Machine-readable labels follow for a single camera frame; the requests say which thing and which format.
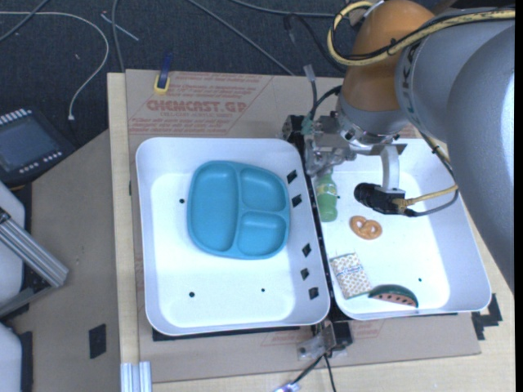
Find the brown cardboard board red print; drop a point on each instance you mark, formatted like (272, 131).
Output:
(196, 108)

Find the white plastic tray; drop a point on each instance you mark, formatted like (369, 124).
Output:
(408, 259)
(229, 296)

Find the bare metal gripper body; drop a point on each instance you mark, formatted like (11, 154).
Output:
(332, 135)

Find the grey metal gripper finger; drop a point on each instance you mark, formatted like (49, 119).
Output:
(337, 161)
(314, 165)

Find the black cylinder on white bracket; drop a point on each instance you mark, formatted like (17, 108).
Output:
(378, 197)

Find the green bottle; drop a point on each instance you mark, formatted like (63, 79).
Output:
(327, 202)

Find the white cracker packet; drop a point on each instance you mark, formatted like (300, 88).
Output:
(350, 275)

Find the orange pretzel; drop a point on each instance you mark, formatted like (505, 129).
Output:
(358, 227)

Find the blue divided plate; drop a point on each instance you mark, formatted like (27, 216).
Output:
(216, 206)

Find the green watermelon slice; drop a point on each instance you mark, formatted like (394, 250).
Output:
(394, 295)

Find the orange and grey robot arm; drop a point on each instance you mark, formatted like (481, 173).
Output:
(461, 108)

